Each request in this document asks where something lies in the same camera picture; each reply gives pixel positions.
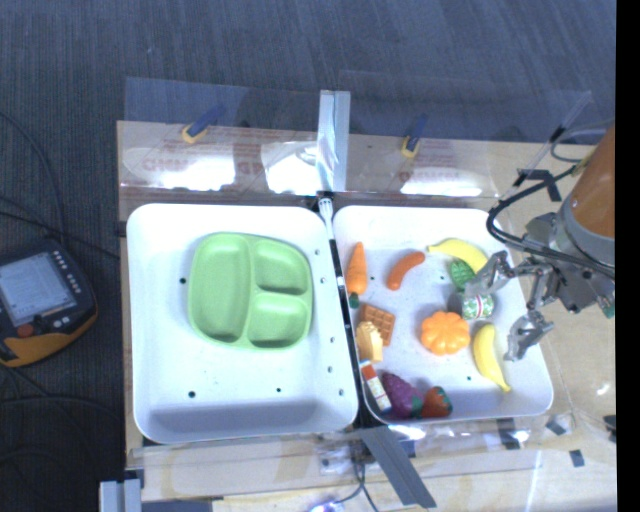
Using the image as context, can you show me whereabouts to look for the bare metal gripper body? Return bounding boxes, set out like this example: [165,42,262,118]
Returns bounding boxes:
[509,213,617,319]

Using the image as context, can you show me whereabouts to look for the white and red carton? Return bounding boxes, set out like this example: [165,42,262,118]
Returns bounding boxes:
[359,360,393,414]

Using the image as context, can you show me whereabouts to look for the white plastic tray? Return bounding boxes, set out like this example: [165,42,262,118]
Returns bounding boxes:
[125,202,360,445]
[332,204,555,426]

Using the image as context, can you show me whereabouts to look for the green and white can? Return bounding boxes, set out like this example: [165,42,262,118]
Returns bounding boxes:
[459,291,497,321]

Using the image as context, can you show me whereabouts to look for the purple grapes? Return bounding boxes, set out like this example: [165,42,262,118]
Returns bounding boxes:
[381,371,424,420]

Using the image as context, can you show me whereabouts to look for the brown cardboard board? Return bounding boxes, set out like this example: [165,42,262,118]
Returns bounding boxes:
[115,119,617,504]

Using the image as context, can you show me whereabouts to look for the red strawberry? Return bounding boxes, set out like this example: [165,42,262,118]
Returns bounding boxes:
[420,386,454,420]

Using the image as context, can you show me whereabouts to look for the orange carrot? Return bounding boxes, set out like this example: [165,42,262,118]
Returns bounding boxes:
[345,241,369,309]

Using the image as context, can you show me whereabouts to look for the yellow banana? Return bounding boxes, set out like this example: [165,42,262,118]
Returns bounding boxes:
[472,323,513,394]
[426,238,489,274]

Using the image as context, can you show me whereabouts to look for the green broccoli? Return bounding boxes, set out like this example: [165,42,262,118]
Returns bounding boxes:
[448,258,477,293]

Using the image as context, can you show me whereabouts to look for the yellow cheese block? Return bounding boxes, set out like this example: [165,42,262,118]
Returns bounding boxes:
[355,321,385,364]

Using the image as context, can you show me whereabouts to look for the brown waffle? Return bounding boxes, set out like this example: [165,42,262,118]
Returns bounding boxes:
[358,303,397,347]

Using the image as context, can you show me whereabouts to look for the green divided plate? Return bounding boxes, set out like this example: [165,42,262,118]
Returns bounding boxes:
[187,231,315,351]

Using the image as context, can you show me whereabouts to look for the orange sausage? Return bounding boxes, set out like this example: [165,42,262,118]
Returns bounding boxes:
[386,250,427,292]

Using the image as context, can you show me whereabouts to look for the orange pumpkin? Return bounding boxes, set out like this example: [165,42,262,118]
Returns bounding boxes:
[419,310,472,357]

